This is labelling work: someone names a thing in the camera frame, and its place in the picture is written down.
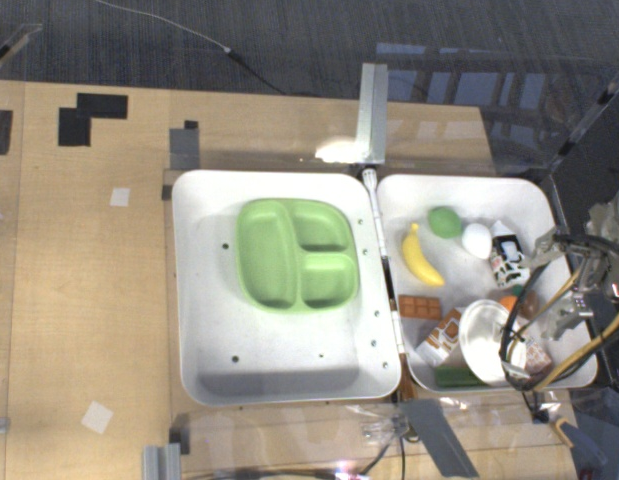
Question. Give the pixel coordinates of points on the thin black and white rod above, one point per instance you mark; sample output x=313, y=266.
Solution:
x=371, y=188

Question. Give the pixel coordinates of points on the green divided plate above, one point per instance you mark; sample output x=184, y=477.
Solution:
x=264, y=253

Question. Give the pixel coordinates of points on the brown chocolate bar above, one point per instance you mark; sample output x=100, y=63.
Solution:
x=419, y=307

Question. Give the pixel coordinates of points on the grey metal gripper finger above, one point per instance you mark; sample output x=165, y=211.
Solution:
x=546, y=248
x=571, y=318

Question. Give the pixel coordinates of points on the white plastic tray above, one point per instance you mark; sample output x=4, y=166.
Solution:
x=269, y=358
x=469, y=193

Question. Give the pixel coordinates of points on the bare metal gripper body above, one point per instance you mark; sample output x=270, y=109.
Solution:
x=601, y=278

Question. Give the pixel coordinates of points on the white egg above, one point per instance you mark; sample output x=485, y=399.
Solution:
x=477, y=240

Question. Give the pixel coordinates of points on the cow print milk carton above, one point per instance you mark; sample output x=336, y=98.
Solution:
x=508, y=263

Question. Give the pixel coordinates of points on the brown doughnut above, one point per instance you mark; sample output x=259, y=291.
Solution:
x=529, y=305

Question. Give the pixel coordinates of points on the white bowl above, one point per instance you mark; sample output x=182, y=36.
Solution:
x=481, y=340

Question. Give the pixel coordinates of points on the brown and white packet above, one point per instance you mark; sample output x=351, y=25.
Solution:
x=538, y=357

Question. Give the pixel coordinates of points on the brown and white carton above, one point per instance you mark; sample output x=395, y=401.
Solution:
x=439, y=340

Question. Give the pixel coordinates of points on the green rectangular block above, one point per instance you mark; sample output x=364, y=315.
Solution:
x=456, y=378

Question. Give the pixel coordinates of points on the green lime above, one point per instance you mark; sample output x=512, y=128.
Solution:
x=444, y=222

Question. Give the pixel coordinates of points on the orange carrot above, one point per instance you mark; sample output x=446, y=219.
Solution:
x=508, y=303

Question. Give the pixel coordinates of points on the yellow banana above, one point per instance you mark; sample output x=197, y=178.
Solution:
x=419, y=260

